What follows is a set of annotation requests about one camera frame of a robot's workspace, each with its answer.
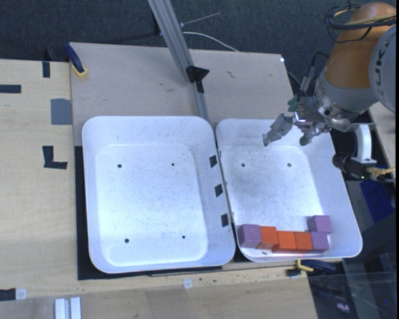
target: purple block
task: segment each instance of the purple block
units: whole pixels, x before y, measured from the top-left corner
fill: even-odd
[[[311,251],[312,253],[323,253],[329,250],[330,245],[326,233],[319,231],[312,231],[311,237],[313,244],[313,250]]]
[[[239,246],[242,248],[256,248],[261,244],[259,225],[242,225],[238,228]]]
[[[333,226],[328,215],[315,215],[307,219],[307,229],[330,234],[333,231]]]

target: row of blocks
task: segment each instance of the row of blocks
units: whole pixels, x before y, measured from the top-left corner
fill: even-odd
[[[279,231],[276,227],[245,224],[238,228],[239,246],[274,253],[323,253],[329,249],[333,228],[328,215],[307,219],[308,231]]]

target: orange block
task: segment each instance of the orange block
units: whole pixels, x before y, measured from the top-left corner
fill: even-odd
[[[295,252],[297,245],[293,231],[277,231],[279,244],[272,248],[274,253]]]
[[[295,243],[298,253],[307,253],[313,249],[312,236],[306,231],[295,231]]]
[[[278,245],[278,233],[276,227],[260,226],[261,244],[257,249],[272,249],[273,246]]]

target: white tray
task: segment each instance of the white tray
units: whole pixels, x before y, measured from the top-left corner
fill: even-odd
[[[216,128],[217,145],[227,195],[236,229],[242,224],[276,226],[305,231],[307,218],[329,215],[333,233],[324,253],[272,253],[240,248],[255,262],[354,257],[362,237],[346,185],[333,166],[330,134],[300,146],[301,131],[294,127],[280,140],[263,145],[262,134],[274,120],[222,120]]]
[[[97,269],[196,268],[232,259],[209,123],[197,116],[97,116],[84,124],[82,146],[88,248]]]

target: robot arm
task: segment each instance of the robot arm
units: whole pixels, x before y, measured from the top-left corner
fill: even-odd
[[[334,17],[356,9],[350,21],[336,24]],[[313,137],[331,129],[355,132],[360,152],[354,158],[334,157],[341,170],[354,171],[374,177],[378,172],[372,164],[370,126],[354,120],[376,102],[396,112],[396,9],[385,3],[349,5],[345,10],[333,9],[327,15],[328,27],[342,29],[323,71],[313,80],[314,64],[304,77],[300,91],[289,102],[289,112],[281,114],[263,135],[265,146],[284,136],[292,126],[303,136],[300,144],[309,144]]]

